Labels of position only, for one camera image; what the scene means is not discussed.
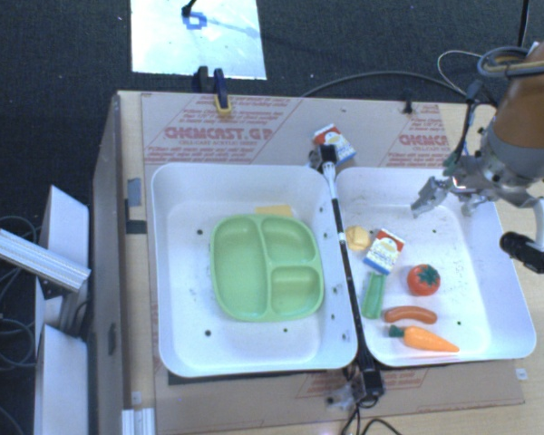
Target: green plate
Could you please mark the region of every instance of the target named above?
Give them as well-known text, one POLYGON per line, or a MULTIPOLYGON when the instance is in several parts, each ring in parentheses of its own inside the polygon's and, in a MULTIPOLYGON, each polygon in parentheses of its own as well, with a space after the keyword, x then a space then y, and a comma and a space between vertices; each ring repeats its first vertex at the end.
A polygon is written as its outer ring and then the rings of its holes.
POLYGON ((315 237, 293 217, 223 219, 211 235, 210 261, 218 303, 240 321, 300 319, 322 304, 324 279, 315 237))

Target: toy sausage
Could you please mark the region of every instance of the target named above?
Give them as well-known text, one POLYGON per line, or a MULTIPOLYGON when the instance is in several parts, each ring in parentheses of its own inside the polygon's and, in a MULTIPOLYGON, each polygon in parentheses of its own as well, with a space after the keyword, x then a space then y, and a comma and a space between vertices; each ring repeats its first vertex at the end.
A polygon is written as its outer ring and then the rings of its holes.
POLYGON ((435 324, 437 314, 419 306, 397 306, 384 314, 384 321, 387 323, 394 323, 402 319, 414 319, 426 324, 435 324))

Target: white tray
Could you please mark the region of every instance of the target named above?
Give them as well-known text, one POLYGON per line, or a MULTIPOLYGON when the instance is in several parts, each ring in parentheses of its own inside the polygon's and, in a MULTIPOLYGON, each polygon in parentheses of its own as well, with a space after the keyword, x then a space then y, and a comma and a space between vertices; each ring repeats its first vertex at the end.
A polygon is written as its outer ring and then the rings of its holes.
MULTIPOLYGON (((397 305, 431 309, 439 316, 436 324, 404 320, 399 325, 420 325, 461 349, 445 354, 408 348, 401 339, 387 336, 389 324, 382 319, 363 318, 369 350, 390 366, 529 355, 536 333, 514 265, 499 247, 502 229, 495 206, 480 205, 472 217, 464 217, 459 200, 449 195, 433 211, 413 218, 410 203, 433 174, 439 175, 431 169, 350 168, 338 175, 345 227, 375 231, 384 227, 406 242, 387 277, 383 310, 397 305), (407 272, 421 263, 433 265, 441 274, 441 288, 434 295, 414 296, 407 289, 407 272)), ((370 270, 363 255, 349 251, 359 302, 370 270)))
POLYGON ((295 166, 173 163, 151 180, 159 297, 159 348, 183 377, 345 367, 355 325, 324 178, 295 166), (240 322, 219 307, 209 275, 209 238, 218 222, 255 207, 288 204, 318 244, 325 300, 308 317, 240 322))

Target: red tomato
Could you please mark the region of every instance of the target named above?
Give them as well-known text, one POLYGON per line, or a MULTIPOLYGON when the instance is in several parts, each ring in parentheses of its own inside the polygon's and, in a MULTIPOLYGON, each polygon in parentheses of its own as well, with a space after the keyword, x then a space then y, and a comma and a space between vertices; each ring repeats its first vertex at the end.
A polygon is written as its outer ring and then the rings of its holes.
POLYGON ((441 284, 439 273, 429 265, 418 265, 411 269, 407 275, 407 285, 414 295, 433 295, 441 284))

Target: orange carrot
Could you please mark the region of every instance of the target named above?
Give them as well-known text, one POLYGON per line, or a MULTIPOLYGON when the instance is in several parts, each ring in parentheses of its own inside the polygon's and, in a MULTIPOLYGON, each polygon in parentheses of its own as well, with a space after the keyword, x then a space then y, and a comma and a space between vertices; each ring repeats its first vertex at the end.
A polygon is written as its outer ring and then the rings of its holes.
POLYGON ((404 343, 412 348, 419 350, 426 350, 430 352, 448 352, 457 353, 460 349, 453 343, 449 343, 447 340, 442 339, 435 333, 431 333, 428 330, 417 327, 416 325, 410 325, 409 327, 399 328, 396 325, 392 325, 389 329, 390 337, 402 337, 404 343))

